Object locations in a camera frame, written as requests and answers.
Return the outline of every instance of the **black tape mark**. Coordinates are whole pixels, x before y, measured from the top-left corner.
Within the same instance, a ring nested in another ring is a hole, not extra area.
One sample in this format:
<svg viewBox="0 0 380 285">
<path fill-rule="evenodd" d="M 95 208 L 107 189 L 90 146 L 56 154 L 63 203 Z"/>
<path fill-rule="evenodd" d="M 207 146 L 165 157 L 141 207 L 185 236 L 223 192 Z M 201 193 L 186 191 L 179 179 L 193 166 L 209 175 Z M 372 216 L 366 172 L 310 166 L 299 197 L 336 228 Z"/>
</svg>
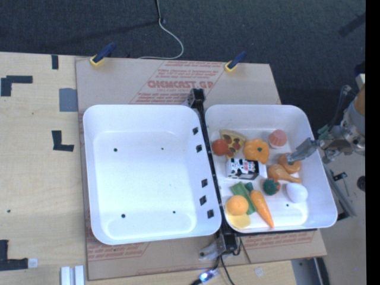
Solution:
<svg viewBox="0 0 380 285">
<path fill-rule="evenodd" d="M 10 75 L 1 78 L 0 96 L 10 96 L 12 92 L 12 83 L 33 83 L 33 76 L 15 76 Z"/>
<path fill-rule="evenodd" d="M 59 111 L 60 112 L 77 112 L 78 95 L 73 88 L 59 89 Z"/>
<path fill-rule="evenodd" d="M 52 69 L 58 69 L 58 55 L 52 55 Z"/>
<path fill-rule="evenodd" d="M 353 32 L 353 30 L 357 29 L 359 26 L 361 26 L 363 23 L 366 22 L 366 13 L 357 16 L 354 20 L 346 24 L 344 27 L 339 29 L 338 33 L 342 37 L 346 37 L 348 34 Z"/>
<path fill-rule="evenodd" d="M 28 269 L 28 259 L 8 259 L 8 240 L 0 240 L 0 271 Z"/>
<path fill-rule="evenodd" d="M 74 151 L 74 145 L 62 145 L 62 131 L 52 131 L 53 135 L 53 150 L 58 151 Z"/>
</svg>

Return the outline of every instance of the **plastic tray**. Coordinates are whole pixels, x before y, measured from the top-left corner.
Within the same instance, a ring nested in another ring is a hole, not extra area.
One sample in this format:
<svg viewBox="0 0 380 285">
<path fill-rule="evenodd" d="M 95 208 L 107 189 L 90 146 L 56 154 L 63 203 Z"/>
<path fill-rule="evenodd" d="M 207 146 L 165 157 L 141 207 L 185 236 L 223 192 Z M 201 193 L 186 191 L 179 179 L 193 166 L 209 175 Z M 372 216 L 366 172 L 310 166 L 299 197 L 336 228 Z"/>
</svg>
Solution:
<svg viewBox="0 0 380 285">
<path fill-rule="evenodd" d="M 269 134 L 275 129 L 284 130 L 288 142 L 281 149 L 270 150 L 267 166 L 276 163 L 279 155 L 294 152 L 305 139 L 313 138 L 307 116 L 295 106 L 216 105 L 207 109 L 205 119 L 211 142 L 220 138 L 219 129 L 232 129 L 244 134 L 247 139 L 258 137 L 263 141 L 267 141 Z M 236 157 L 244 158 L 242 150 Z M 233 195 L 230 187 L 239 181 L 252 182 L 254 189 L 262 191 L 262 177 L 258 176 L 255 180 L 229 179 L 226 177 L 226 158 L 213 155 L 213 160 L 223 205 Z M 302 185 L 308 190 L 308 199 L 297 204 L 291 202 L 286 192 L 288 181 L 280 180 L 280 191 L 273 196 L 265 196 L 275 224 L 273 229 L 269 228 L 257 213 L 250 215 L 251 224 L 244 229 L 230 226 L 241 233 L 277 232 L 332 226 L 337 219 L 337 209 L 319 153 L 316 151 L 303 160 L 301 170 L 294 175 L 302 179 Z"/>
<path fill-rule="evenodd" d="M 83 117 L 91 228 L 109 245 L 211 235 L 221 212 L 198 115 L 97 105 Z"/>
</svg>

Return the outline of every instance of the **wooden surface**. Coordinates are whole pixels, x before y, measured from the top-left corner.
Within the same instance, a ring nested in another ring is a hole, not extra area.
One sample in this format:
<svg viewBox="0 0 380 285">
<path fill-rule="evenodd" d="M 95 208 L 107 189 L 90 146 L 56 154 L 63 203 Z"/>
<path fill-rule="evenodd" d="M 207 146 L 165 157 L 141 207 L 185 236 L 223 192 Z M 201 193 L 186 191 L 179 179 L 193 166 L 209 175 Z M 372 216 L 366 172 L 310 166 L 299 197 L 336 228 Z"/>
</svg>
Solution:
<svg viewBox="0 0 380 285">
<path fill-rule="evenodd" d="M 59 284 L 63 266 L 86 269 L 83 190 L 77 112 L 59 111 L 59 89 L 76 88 L 75 59 L 0 53 L 0 77 L 32 75 L 0 97 L 0 239 L 8 258 L 37 258 L 38 267 L 0 271 L 0 284 Z M 54 151 L 52 131 L 74 151 Z M 258 276 L 256 268 L 264 272 Z M 236 284 L 296 284 L 290 261 L 228 267 Z M 86 281 L 86 284 L 190 284 L 202 271 Z M 228 284 L 220 275 L 208 284 Z"/>
</svg>

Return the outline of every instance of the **orange carrot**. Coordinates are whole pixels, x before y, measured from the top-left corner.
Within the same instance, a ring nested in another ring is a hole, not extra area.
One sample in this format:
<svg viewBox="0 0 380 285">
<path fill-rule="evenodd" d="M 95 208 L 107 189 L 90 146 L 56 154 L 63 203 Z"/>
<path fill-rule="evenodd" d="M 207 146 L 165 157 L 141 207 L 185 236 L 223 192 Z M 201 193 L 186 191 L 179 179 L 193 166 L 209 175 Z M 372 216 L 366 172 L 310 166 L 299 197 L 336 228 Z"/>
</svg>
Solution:
<svg viewBox="0 0 380 285">
<path fill-rule="evenodd" d="M 252 200 L 252 202 L 256 206 L 257 213 L 267 222 L 267 224 L 273 228 L 274 223 L 272 219 L 272 215 L 269 211 L 267 202 L 265 201 L 265 198 L 263 194 L 259 190 L 252 190 L 249 193 L 249 196 Z"/>
</svg>

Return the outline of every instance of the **brown cardboard box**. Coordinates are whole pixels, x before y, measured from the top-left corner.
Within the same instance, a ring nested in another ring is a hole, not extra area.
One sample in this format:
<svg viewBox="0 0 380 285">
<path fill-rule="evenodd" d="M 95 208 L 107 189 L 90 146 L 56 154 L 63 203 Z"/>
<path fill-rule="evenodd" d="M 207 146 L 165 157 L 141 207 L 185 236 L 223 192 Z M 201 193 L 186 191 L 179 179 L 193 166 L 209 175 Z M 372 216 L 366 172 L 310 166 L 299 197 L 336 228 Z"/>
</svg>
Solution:
<svg viewBox="0 0 380 285">
<path fill-rule="evenodd" d="M 205 109 L 216 104 L 280 104 L 269 65 L 239 64 L 228 73 L 221 62 L 113 59 L 94 67 L 77 58 L 78 111 L 85 205 L 88 277 L 90 280 L 211 268 L 199 250 L 214 236 L 109 246 L 92 234 L 88 206 L 82 117 L 97 104 L 182 104 L 192 88 L 203 88 Z M 227 265 L 309 258 L 326 254 L 319 230 L 246 236 L 239 256 Z"/>
</svg>

